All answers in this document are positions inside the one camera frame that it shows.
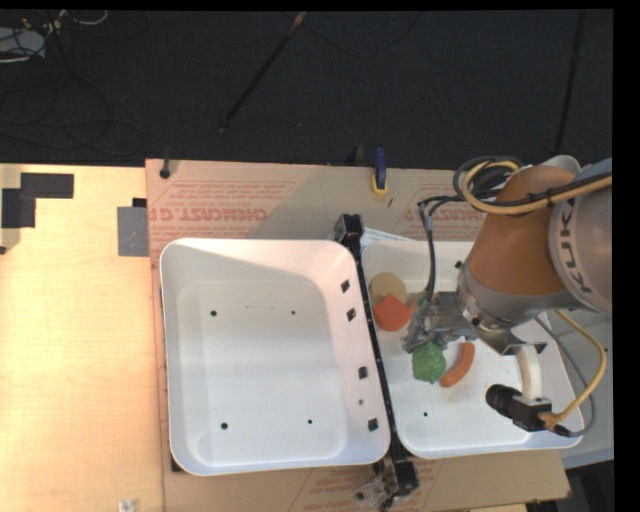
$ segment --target orange sausage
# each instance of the orange sausage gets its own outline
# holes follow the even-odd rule
[[[450,388],[460,382],[471,368],[475,352],[476,346],[470,341],[465,341],[460,347],[455,364],[440,379],[440,385],[444,388]]]

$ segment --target black floor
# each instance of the black floor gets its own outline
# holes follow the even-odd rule
[[[294,12],[59,14],[0,10],[0,27],[46,41],[0,54],[0,161],[612,156],[613,9],[311,11],[223,136]]]

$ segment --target white tray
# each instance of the white tray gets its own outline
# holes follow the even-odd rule
[[[160,273],[171,451],[185,471],[385,455],[389,426],[347,249],[182,239],[164,249]]]
[[[458,270],[471,242],[437,242],[436,291],[454,291]],[[424,289],[429,275],[428,246],[417,241],[373,242],[363,253],[367,279],[380,272],[393,272],[410,293]],[[574,398],[558,347],[535,322],[514,329],[523,341],[546,341],[540,354],[543,395],[554,411],[564,409]],[[413,378],[411,355],[402,350],[401,337],[406,329],[390,333],[377,329],[380,351],[389,383],[398,436],[411,453],[423,458],[445,458],[491,452],[506,452],[575,446],[581,437],[567,438],[547,431],[526,432],[487,405],[485,393],[493,384],[522,390],[520,369],[514,356],[500,356],[480,340],[469,373],[451,388]],[[456,358],[462,340],[449,343],[444,351],[447,365]],[[563,422],[570,430],[583,428],[576,410]]]

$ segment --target yellow cable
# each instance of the yellow cable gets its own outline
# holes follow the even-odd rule
[[[573,190],[568,190],[566,192],[561,192],[559,194],[552,195],[548,199],[545,197],[543,199],[538,199],[537,201],[533,201],[531,203],[519,205],[519,206],[499,206],[487,204],[483,201],[477,199],[469,190],[469,184],[473,177],[485,168],[486,162],[476,165],[473,169],[471,169],[465,177],[462,179],[462,184],[460,189],[462,191],[462,195],[464,198],[474,206],[476,209],[481,210],[487,213],[498,213],[502,215],[516,215],[520,213],[528,213],[534,210],[538,210],[540,208],[545,208],[548,205],[549,200],[553,203],[559,203],[561,201],[566,201],[567,199],[571,199],[573,197],[579,196],[580,194],[586,194],[588,192],[593,192],[595,190],[600,190],[601,188],[608,187],[612,184],[612,176],[606,176],[598,181],[594,181],[588,183],[586,185],[582,185],[580,187],[576,187]],[[496,165],[504,165],[504,163],[496,162],[494,164],[489,165],[488,167],[495,167]]]
[[[553,429],[553,427],[555,427],[558,423],[567,419],[567,416],[569,416],[569,414],[576,407],[580,406],[580,404],[582,404],[582,402],[584,402],[588,398],[588,396],[593,392],[596,386],[600,383],[600,380],[602,379],[602,376],[604,375],[604,372],[607,368],[607,354],[604,351],[604,348],[602,348],[602,345],[600,345],[600,343],[598,343],[598,341],[593,336],[591,336],[591,334],[589,334],[585,329],[580,327],[580,325],[578,325],[569,315],[567,315],[566,313],[560,310],[556,310],[556,314],[560,318],[562,318],[565,322],[567,322],[571,327],[573,327],[576,331],[582,334],[585,338],[587,338],[593,344],[594,347],[596,347],[596,349],[600,354],[600,364],[598,366],[598,370],[596,371],[595,375],[591,379],[591,382],[589,383],[589,385],[586,388],[584,388],[582,393],[580,393],[576,397],[576,399],[573,400],[573,402],[571,402],[565,408],[564,411],[562,411],[561,413],[543,412],[539,415],[539,418],[545,422],[545,426],[550,430]]]

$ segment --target light wood surface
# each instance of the light wood surface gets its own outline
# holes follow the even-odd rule
[[[0,256],[0,510],[163,510],[148,258],[118,256],[117,207],[146,197],[142,168],[11,166],[75,174],[38,199],[36,228]]]

